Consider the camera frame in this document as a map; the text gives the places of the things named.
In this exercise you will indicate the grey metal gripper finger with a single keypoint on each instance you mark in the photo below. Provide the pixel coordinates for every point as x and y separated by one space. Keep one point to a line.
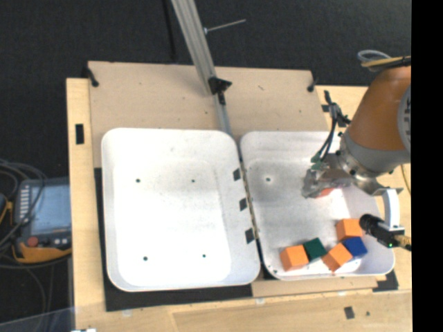
341 185
308 185

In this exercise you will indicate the green cube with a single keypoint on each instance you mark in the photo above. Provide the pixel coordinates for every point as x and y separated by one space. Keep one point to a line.
315 248

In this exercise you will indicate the black cylinder on white bracket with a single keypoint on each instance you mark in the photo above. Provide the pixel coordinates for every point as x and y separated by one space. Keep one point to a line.
380 228

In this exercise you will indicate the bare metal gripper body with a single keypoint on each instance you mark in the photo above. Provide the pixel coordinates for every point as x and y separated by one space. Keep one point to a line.
346 175

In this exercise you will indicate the white plastic tray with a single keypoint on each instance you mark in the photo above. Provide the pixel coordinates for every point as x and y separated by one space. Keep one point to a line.
173 213
287 213

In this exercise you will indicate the brown cardboard board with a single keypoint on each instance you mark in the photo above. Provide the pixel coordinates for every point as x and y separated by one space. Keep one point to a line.
155 95

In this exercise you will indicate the blue cube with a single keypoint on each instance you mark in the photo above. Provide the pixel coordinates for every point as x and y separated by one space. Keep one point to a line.
355 246

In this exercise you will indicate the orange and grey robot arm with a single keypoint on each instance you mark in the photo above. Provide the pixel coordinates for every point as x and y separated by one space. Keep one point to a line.
377 116

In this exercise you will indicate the orange cube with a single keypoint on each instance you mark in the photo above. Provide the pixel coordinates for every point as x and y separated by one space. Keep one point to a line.
337 256
349 228
294 257

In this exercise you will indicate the red cube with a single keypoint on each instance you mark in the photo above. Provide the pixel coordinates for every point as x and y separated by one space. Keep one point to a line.
326 192

